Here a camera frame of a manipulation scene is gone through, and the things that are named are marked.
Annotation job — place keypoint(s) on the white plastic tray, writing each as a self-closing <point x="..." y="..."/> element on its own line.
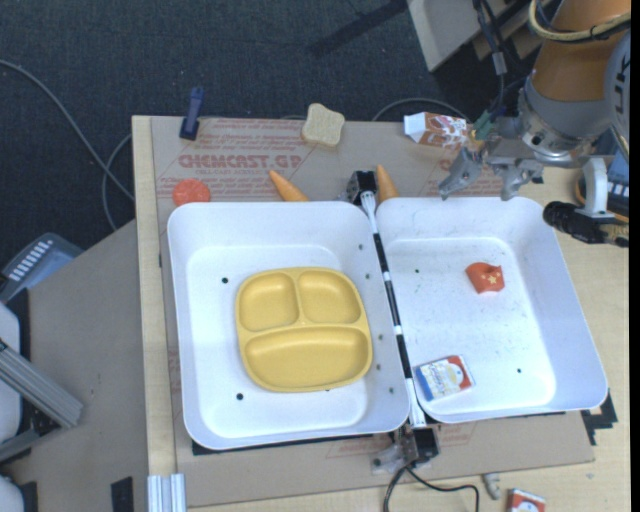
<point x="210" y="320"/>
<point x="540" y="310"/>

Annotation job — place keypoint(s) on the brown cardboard board red print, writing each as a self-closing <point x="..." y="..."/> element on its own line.
<point x="240" y="155"/>

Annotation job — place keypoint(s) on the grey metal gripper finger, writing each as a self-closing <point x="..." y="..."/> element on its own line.
<point x="515" y="182"/>
<point x="457" y="179"/>

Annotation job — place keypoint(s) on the black cylinder on white bracket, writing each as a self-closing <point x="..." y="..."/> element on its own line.
<point x="582" y="210"/>

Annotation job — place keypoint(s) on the toy bread slice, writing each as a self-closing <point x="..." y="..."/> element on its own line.
<point x="323" y="125"/>

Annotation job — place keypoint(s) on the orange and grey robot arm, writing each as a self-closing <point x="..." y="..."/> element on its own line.
<point x="570" y="70"/>

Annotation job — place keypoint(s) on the orange carrot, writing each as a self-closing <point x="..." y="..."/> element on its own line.
<point x="287" y="187"/>
<point x="386" y="185"/>

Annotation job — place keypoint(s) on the black and white thin rod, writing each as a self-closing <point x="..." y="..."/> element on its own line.
<point x="391" y="295"/>

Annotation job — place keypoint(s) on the white blue red packet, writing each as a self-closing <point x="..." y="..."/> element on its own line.
<point x="444" y="377"/>

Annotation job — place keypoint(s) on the orange round slice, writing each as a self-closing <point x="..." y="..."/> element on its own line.
<point x="191" y="192"/>

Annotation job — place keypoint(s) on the red and white packet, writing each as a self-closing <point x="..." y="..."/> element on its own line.
<point x="525" y="501"/>

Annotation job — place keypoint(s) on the yellow divided plate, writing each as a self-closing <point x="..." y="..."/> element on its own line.
<point x="303" y="329"/>

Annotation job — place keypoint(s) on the white and orange carton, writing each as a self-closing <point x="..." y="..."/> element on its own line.
<point x="437" y="129"/>

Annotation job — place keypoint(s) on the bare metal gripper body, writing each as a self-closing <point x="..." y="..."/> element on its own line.
<point x="525" y="145"/>

